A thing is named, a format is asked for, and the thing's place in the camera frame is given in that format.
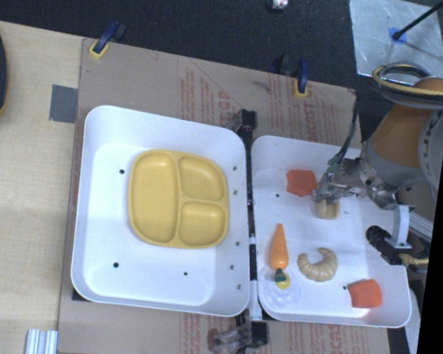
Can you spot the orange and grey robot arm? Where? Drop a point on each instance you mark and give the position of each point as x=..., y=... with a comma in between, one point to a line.
x=401, y=132

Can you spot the clear fried egg yellow yolk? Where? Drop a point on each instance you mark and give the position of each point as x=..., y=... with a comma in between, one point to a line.
x=284, y=297

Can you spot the yellow divided plate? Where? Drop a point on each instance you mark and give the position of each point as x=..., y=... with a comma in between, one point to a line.
x=153, y=195

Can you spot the thin black and white rod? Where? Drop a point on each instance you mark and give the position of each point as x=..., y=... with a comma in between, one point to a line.
x=250, y=213

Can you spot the orange cube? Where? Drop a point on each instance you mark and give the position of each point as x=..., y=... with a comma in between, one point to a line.
x=300, y=182
x=364, y=293

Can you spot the brown cardboard board red print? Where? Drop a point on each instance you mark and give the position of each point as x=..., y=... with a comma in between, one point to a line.
x=169, y=83

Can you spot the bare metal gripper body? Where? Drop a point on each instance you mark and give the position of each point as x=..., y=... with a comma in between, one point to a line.
x=353, y=182

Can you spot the black cylinder on white bracket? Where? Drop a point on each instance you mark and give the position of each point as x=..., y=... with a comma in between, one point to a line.
x=400, y=226

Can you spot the beige croissant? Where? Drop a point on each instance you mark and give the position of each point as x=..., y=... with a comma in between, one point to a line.
x=321, y=270

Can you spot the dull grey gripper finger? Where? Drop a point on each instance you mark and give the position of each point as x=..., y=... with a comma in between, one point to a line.
x=319, y=195
x=337, y=196

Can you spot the orange carrot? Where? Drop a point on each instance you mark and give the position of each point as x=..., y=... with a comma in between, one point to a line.
x=279, y=250

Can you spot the small brown and white can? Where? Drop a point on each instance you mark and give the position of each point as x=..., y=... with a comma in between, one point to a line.
x=278, y=2

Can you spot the white plastic tray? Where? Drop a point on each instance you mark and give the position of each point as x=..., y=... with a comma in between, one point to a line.
x=343, y=238
x=102, y=237

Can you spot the beige bread roll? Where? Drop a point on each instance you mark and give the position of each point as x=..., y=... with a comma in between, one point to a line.
x=327, y=211

